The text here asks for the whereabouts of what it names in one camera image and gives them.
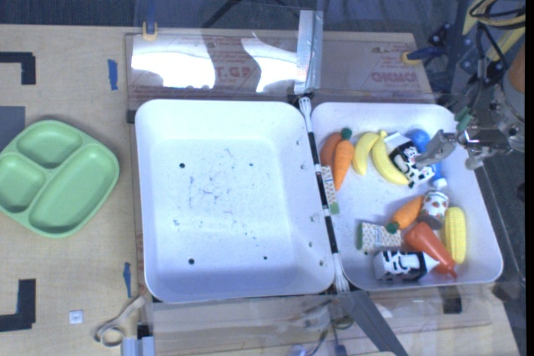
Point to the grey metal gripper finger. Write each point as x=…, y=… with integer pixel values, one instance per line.
x=475, y=161
x=438, y=148

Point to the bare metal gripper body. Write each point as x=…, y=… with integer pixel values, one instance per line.
x=488, y=129

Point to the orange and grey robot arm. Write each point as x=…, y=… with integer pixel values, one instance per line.
x=517, y=71

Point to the blue bottle with white cap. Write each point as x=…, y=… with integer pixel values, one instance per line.
x=419, y=137

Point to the cow print carton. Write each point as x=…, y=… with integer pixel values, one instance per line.
x=406, y=160
x=400, y=264

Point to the yellow banana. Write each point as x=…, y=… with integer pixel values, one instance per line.
x=386, y=166
x=363, y=150

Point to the white can with fruit print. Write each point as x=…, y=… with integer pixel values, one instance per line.
x=436, y=204

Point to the orange carrot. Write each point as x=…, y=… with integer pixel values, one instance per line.
x=343, y=160
x=409, y=212
x=328, y=148

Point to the yellow corn cob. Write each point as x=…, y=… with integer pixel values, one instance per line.
x=454, y=235

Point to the white plastic tray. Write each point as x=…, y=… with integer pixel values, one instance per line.
x=375, y=200
x=217, y=200

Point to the orange bottle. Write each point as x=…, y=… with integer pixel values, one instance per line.
x=425, y=244

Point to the brown cardboard board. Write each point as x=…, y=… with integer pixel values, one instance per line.
x=375, y=71

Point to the patterned carton with green end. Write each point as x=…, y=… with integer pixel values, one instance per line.
x=377, y=237
x=329, y=187

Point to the thin black and white rod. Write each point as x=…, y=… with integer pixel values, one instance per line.
x=326, y=196

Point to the green divided plate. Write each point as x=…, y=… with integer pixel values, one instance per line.
x=58, y=179

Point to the small white square piece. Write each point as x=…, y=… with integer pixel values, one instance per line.
x=75, y=317

